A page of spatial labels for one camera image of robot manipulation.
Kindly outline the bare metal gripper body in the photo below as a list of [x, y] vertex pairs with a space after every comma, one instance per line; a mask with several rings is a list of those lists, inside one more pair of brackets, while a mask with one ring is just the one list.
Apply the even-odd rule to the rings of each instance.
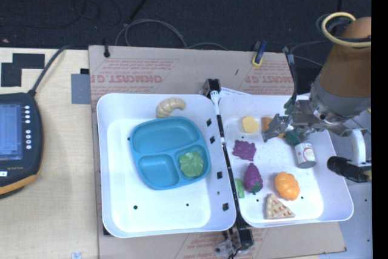
[[289, 124], [298, 135], [322, 132], [326, 128], [319, 116], [311, 109], [308, 99], [299, 99], [289, 111]]

